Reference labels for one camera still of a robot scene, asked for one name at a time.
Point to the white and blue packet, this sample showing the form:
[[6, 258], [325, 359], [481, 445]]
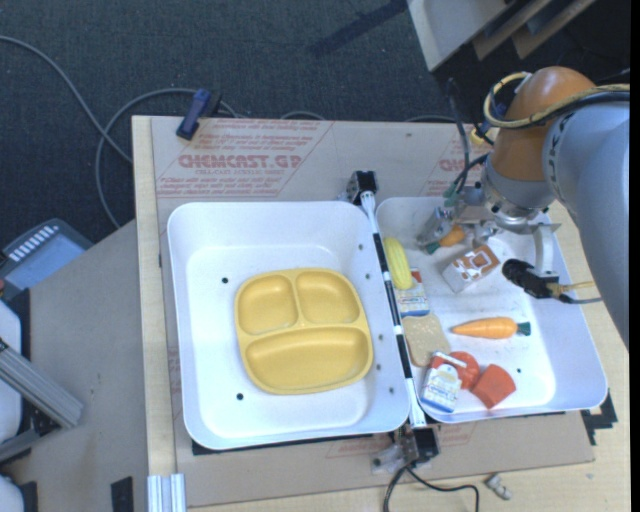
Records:
[[414, 300]]

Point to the beige bread slice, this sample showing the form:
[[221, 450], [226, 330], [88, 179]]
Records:
[[425, 340]]

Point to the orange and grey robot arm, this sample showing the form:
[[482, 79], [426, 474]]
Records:
[[580, 150]]

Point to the brown cardboard board, red print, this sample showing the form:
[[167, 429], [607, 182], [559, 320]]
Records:
[[250, 160]]

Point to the yellow corn cob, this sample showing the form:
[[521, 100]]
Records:
[[397, 262]]

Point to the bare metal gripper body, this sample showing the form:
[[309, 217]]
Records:
[[517, 218]]

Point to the small orange carrot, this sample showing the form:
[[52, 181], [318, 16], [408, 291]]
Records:
[[452, 235]]

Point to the black cylinder on white bracket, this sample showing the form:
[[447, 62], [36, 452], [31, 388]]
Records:
[[525, 276]]

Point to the brown and white carton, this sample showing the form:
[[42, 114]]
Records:
[[470, 267]]

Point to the large orange carrot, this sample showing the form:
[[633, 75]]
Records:
[[487, 328]]

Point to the yellow divided plate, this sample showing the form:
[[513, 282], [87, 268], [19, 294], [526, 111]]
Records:
[[300, 350]]

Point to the thin black and white rod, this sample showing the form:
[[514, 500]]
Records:
[[395, 312]]

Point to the white carton with red top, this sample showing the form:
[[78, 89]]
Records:
[[440, 385]]

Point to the orange-red wedge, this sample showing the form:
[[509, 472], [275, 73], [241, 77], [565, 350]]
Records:
[[495, 387]]

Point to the white plastic tray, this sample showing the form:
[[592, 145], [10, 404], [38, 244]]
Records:
[[540, 370], [210, 300]]

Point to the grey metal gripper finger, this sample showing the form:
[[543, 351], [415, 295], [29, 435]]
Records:
[[481, 236], [437, 225]]

